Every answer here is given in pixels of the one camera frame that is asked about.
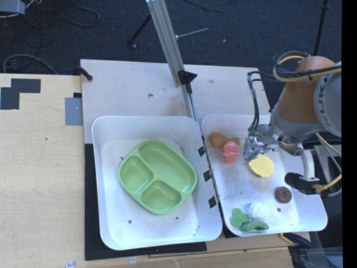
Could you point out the orange toy drumstick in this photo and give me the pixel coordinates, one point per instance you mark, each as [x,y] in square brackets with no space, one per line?
[217,140]

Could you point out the black cylinder on white bracket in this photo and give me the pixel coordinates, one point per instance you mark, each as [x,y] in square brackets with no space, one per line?
[302,183]

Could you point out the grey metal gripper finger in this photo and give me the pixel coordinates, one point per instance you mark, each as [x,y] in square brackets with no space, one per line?
[260,151]
[247,150]

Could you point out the yellow flat toy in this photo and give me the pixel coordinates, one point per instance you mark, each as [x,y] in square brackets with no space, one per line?
[262,166]

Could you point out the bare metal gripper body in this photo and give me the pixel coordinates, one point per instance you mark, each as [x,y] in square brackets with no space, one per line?
[274,142]

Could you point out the white toy garlic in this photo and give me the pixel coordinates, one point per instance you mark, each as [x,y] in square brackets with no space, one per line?
[258,209]

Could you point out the green divided plate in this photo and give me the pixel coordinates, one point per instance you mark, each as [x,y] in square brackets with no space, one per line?
[157,176]

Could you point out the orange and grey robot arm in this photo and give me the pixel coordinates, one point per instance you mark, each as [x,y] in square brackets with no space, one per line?
[298,99]

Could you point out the green ridged toy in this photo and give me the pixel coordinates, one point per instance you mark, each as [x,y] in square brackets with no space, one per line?
[255,225]
[238,218]

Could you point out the thin black and white rod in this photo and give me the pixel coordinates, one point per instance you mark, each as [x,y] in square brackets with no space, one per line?
[205,147]

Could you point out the white plastic tray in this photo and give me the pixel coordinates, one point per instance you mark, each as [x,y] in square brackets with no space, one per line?
[111,233]
[245,186]

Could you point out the pink toy ice cream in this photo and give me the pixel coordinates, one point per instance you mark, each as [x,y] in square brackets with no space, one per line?
[231,152]

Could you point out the brown doughnut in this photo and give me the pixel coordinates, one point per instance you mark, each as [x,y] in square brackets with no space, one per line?
[283,195]

